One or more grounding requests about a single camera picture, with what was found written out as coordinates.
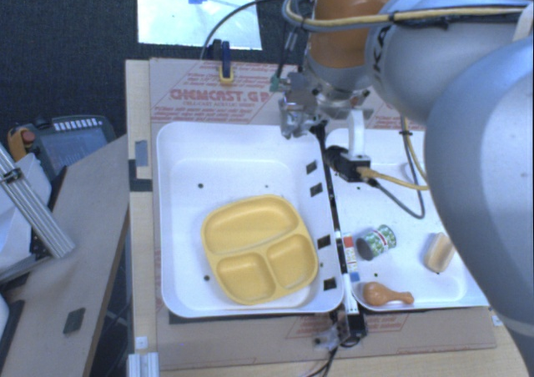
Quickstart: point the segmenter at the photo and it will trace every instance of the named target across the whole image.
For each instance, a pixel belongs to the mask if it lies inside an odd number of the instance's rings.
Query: dark floor
[[[136,0],[0,0],[1,138],[38,115],[102,114],[117,135],[125,133],[124,61],[199,55],[198,48],[139,44],[136,5]],[[275,63],[283,40],[280,7],[265,4],[258,14],[264,49],[233,57]],[[124,372],[126,272],[123,262],[95,377]]]

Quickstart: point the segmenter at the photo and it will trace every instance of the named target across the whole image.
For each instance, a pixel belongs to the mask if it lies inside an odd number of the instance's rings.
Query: yellow divided plate
[[[255,196],[216,209],[201,233],[219,285],[237,303],[278,299],[304,288],[317,274],[308,229],[280,196]]]

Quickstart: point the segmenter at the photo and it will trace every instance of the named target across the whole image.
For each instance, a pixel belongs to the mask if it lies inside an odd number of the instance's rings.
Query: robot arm
[[[303,69],[280,100],[282,134],[345,119],[372,87],[426,126],[436,209],[534,374],[532,19],[526,0],[316,0]]]

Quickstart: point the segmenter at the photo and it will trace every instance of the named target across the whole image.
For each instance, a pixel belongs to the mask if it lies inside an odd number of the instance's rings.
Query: tin can
[[[393,230],[385,224],[382,224],[377,230],[373,230],[356,240],[358,254],[365,260],[372,260],[374,257],[394,248],[396,245],[397,240]]]

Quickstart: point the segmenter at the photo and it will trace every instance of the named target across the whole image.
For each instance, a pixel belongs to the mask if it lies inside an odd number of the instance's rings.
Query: white tray
[[[312,136],[282,137],[277,126],[176,122],[158,134],[162,295],[187,318],[236,314],[320,313],[343,299],[330,202],[320,148]],[[307,173],[315,162],[316,170]],[[311,195],[314,186],[322,193]],[[213,210],[251,196],[276,194],[297,209],[320,263],[308,287],[275,301],[245,306],[219,287],[204,254],[200,228]],[[330,245],[317,248],[317,239]],[[324,290],[325,281],[336,286]]]
[[[414,132],[412,143],[422,161],[423,138]],[[348,131],[336,129],[326,139],[327,146],[347,147]],[[398,131],[367,129],[365,131],[365,154],[371,157],[371,167],[406,181],[411,181],[402,137]],[[360,281],[380,282],[395,291],[410,291],[415,303],[411,305],[392,302],[380,307],[367,305],[374,311],[398,311],[413,309],[443,309],[488,305],[486,297],[476,284],[458,253],[449,267],[441,274],[430,271],[423,264],[425,251],[432,235],[445,230],[436,212],[431,194],[423,192],[426,217],[414,219],[380,190],[363,183],[347,183],[332,172],[334,191],[341,230],[344,233],[362,235],[381,224],[390,226],[397,238],[397,246],[371,261],[358,256]],[[416,191],[387,181],[380,183],[419,213]],[[353,283],[353,294],[362,300],[362,284]]]

